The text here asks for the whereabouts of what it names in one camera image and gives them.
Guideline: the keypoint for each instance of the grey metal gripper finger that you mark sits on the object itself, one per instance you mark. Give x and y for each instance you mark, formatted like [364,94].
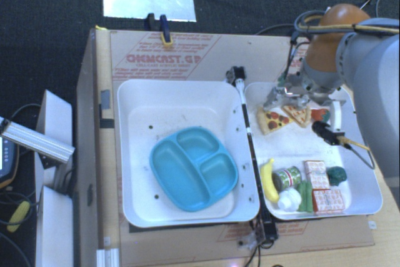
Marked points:
[272,100]
[302,101]

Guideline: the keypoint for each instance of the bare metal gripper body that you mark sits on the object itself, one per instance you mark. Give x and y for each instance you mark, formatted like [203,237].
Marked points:
[307,91]

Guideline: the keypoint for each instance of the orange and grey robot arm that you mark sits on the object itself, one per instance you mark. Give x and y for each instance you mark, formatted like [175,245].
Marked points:
[368,72]

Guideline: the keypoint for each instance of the toy pizza slice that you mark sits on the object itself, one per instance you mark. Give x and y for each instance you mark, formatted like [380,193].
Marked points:
[271,122]
[298,115]

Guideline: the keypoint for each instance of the red toy strawberry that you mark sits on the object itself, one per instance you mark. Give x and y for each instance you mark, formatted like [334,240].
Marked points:
[320,115]

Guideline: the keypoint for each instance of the thin black and white rod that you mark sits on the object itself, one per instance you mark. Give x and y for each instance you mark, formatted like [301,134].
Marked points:
[250,137]

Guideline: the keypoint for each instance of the white plastic tray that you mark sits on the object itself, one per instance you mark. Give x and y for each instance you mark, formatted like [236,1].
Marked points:
[175,106]
[300,147]

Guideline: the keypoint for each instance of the red and white carton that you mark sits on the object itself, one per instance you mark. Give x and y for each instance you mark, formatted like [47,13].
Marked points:
[316,174]
[328,200]

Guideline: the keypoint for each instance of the green and white can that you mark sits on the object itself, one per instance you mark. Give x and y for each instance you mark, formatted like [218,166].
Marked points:
[289,177]

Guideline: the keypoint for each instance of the yellow banana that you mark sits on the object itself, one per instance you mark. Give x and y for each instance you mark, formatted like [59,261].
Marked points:
[268,181]

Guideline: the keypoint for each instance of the green broccoli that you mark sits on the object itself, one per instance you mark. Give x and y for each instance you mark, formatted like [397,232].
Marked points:
[337,175]

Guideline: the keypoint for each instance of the green toy beans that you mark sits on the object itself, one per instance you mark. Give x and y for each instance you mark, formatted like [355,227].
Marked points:
[306,197]

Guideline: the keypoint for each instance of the white plastic bottle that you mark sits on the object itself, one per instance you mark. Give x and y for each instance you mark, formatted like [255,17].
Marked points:
[289,199]

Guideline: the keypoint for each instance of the brown cardboard board red print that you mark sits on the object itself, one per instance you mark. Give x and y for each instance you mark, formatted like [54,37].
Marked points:
[175,53]

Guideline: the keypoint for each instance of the blue divided plate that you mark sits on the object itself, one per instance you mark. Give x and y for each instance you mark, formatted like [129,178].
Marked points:
[187,172]

